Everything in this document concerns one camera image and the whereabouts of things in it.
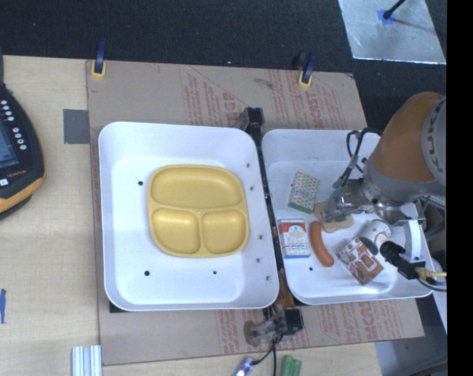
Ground yellow divided plate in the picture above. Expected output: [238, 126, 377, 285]
[146, 164, 250, 259]

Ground black block with thin wires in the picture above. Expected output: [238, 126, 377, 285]
[243, 306, 305, 347]
[235, 107, 266, 133]

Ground thin black rod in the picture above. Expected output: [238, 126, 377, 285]
[251, 122, 289, 309]

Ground green and white carton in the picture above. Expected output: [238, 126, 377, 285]
[287, 171, 321, 215]

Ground brown cardboard board red print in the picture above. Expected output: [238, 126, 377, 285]
[85, 60, 426, 366]

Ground tan bread slice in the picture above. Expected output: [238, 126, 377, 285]
[312, 201, 356, 235]

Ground white plastic tray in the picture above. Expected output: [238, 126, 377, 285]
[261, 128, 435, 306]
[98, 121, 280, 313]

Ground brown and white carton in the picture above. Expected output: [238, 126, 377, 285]
[335, 236, 385, 287]

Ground black cylinder on white bracket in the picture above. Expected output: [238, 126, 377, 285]
[379, 217, 428, 281]

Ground red and white carton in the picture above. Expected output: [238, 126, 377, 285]
[277, 218, 312, 259]

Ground orange sausage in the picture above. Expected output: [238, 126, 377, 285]
[309, 220, 336, 269]

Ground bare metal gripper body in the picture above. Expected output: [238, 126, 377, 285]
[335, 178, 410, 225]

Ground white and orange can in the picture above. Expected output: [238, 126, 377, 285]
[359, 218, 393, 256]

